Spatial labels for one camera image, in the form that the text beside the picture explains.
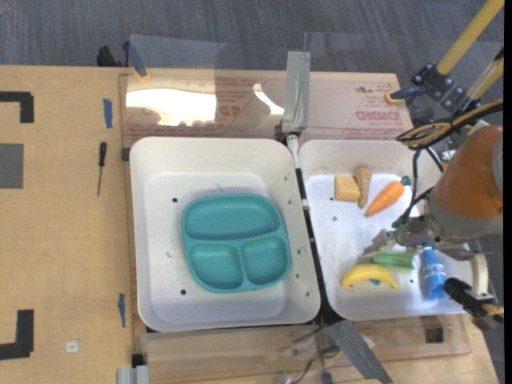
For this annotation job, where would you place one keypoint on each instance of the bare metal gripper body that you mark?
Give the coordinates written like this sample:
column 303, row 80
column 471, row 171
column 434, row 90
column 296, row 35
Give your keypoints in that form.
column 416, row 233

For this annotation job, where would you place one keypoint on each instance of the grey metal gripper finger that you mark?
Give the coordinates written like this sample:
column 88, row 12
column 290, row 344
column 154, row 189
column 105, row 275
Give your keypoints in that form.
column 380, row 240

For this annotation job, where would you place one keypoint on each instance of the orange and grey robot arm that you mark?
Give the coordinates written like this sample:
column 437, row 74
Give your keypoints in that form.
column 468, row 182

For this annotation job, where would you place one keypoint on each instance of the green pea pod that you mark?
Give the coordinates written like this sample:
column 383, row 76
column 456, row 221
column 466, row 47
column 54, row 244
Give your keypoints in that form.
column 394, row 260

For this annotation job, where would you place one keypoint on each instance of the white plastic tray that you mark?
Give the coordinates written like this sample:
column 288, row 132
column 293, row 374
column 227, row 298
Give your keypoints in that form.
column 348, row 234
column 160, row 230

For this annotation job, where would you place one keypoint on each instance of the yellow banana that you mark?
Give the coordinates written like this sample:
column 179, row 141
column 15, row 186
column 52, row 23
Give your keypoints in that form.
column 366, row 273

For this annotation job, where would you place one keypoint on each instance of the orange carrot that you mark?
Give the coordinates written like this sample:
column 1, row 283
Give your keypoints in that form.
column 386, row 198

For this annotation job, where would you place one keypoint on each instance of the blue bottle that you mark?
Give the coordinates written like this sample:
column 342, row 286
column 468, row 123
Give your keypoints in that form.
column 433, row 276

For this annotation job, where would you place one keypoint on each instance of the beige bread stick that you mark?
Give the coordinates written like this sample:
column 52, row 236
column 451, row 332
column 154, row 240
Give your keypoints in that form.
column 363, row 186

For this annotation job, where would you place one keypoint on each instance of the yellow bread cube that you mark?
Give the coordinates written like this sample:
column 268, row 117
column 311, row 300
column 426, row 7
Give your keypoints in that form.
column 346, row 189

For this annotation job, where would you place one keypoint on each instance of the brown cardboard board red print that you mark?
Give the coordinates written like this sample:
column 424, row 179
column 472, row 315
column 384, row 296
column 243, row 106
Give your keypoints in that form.
column 344, row 106

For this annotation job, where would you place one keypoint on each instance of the teal divided plate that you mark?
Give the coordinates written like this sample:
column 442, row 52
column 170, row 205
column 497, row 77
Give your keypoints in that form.
column 234, row 242

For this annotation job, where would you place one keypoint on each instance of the black screwdriver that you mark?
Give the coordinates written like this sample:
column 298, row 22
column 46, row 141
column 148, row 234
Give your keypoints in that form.
column 102, row 156

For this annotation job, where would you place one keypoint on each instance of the black cylinder on white bracket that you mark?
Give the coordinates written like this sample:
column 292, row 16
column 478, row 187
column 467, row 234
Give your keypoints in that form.
column 466, row 292

